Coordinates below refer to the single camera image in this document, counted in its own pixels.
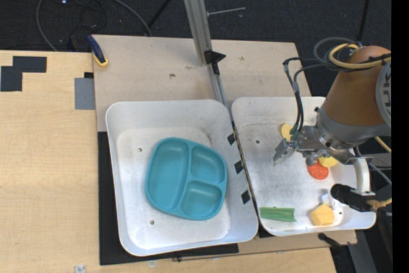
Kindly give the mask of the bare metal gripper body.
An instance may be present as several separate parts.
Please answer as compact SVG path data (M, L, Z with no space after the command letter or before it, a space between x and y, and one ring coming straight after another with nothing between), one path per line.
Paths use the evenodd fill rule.
M337 161L349 161L352 158L351 146L327 130L315 126L303 126L295 142L295 150L305 157L307 152L319 153L321 157L333 157Z

